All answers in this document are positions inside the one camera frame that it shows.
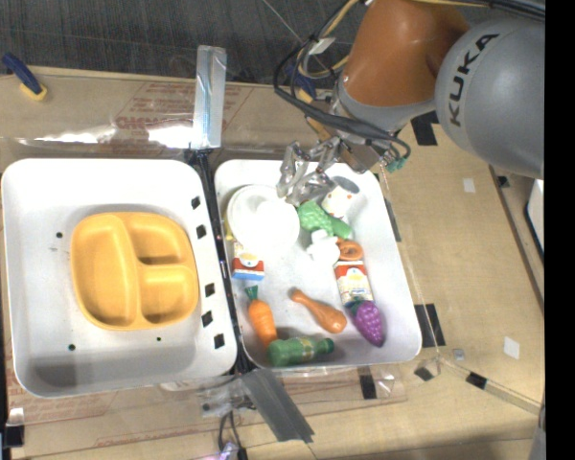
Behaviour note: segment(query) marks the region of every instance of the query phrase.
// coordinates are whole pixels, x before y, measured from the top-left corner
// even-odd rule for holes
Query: toy carrot
[[[258,287],[246,287],[245,293],[249,297],[249,320],[266,348],[268,344],[278,339],[272,310],[267,302],[258,300]]]

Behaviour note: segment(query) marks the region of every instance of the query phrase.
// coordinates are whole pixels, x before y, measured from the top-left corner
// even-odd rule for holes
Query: toy chicken leg
[[[311,300],[300,289],[296,289],[289,298],[292,302],[301,303],[307,307],[320,327],[329,333],[342,333],[347,326],[347,317],[341,310]]]

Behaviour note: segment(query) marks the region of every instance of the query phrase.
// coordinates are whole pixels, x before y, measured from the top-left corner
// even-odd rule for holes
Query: orange toy
[[[329,305],[311,300],[300,289],[296,289],[289,297],[292,302],[302,303],[307,307],[317,320],[322,329],[329,333],[339,334],[343,332],[347,325],[347,317],[341,310],[332,308]]]
[[[198,273],[190,239],[176,221],[154,213],[90,215],[70,246],[81,313],[111,331],[168,326],[198,303]]]
[[[341,261],[359,261],[364,257],[362,246],[356,241],[338,239],[336,244],[338,245],[338,249],[341,252],[339,256]]]
[[[249,297],[249,320],[266,348],[268,344],[278,339],[272,309],[267,302],[258,300],[258,287],[247,287],[245,293]]]

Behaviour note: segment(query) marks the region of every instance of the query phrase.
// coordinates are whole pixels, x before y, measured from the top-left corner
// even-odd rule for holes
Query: white label
[[[505,355],[519,359],[519,343],[514,341],[511,337],[505,337],[504,346]]]
[[[462,179],[464,183],[464,192],[465,193],[474,193],[475,192],[475,181],[472,180],[470,177]]]
[[[322,37],[319,41],[317,41],[310,47],[309,54],[319,55],[321,53],[324,53],[328,49],[328,47],[334,43],[334,40],[335,40],[334,36]]]

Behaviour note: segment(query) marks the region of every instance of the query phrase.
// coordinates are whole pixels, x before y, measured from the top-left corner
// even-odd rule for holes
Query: blue handle
[[[26,64],[13,53],[5,53],[2,57],[2,62],[35,94],[40,94],[42,92],[42,87],[34,74],[30,71],[30,68],[28,68]]]

